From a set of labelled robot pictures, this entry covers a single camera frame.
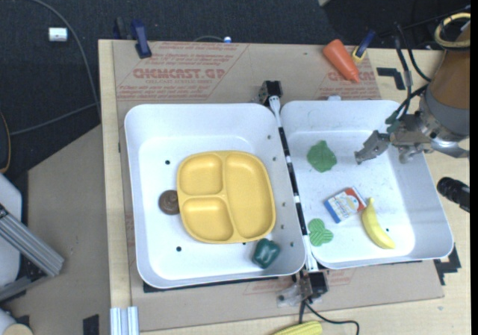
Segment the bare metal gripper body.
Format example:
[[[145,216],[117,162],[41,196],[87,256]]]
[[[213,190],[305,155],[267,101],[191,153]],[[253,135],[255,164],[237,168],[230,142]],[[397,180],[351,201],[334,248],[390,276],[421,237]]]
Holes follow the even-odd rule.
[[[457,134],[441,124],[433,115],[407,114],[393,133],[390,142],[395,147],[422,144],[421,153],[434,151],[450,157],[469,157],[470,151],[460,146],[466,136]]]

